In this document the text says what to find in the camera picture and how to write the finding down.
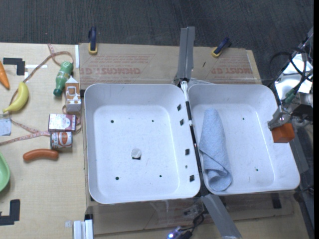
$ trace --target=carrot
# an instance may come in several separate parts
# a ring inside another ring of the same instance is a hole
[[[7,88],[10,88],[8,77],[6,76],[3,64],[0,61],[0,82]]]
[[[23,155],[25,161],[31,161],[37,158],[58,159],[59,152],[51,149],[34,149]]]

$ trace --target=gray carpet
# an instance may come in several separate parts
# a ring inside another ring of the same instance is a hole
[[[196,27],[195,46],[253,50],[268,84],[314,24],[314,0],[0,0],[0,42],[77,44],[97,27],[100,43],[179,45]]]

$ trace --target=green bottle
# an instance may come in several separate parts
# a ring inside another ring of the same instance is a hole
[[[61,64],[61,68],[58,72],[58,75],[55,78],[56,86],[55,86],[55,90],[53,91],[55,96],[60,97],[62,95],[62,92],[65,87],[65,82],[70,78],[72,70],[73,70],[72,63],[68,61],[64,61]]]

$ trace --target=hot dog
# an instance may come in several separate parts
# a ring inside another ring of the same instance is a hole
[[[34,149],[23,155],[25,161],[31,161],[38,158],[58,159],[59,152],[51,149]]]

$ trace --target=towel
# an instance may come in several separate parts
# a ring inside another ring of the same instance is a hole
[[[204,169],[209,186],[214,191],[226,190],[232,182],[225,132],[219,113],[214,108],[205,111],[199,149],[203,152]]]

